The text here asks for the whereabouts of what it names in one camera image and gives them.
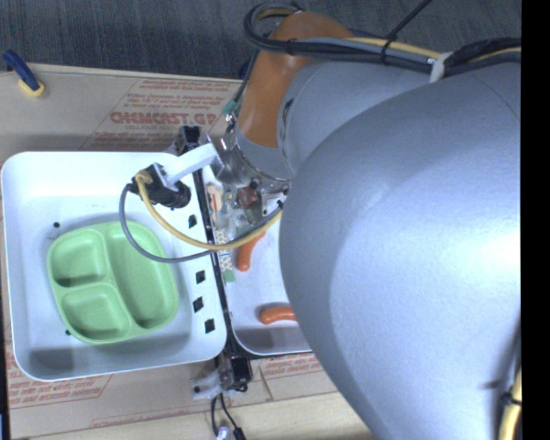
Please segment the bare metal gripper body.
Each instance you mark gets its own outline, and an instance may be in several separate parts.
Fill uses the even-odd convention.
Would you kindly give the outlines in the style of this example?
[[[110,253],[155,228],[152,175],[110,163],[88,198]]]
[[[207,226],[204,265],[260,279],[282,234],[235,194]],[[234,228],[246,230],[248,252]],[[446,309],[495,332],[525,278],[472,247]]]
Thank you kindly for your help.
[[[277,148],[263,147],[243,135],[219,140],[214,176],[229,188],[250,222],[271,219],[289,190],[289,168]]]

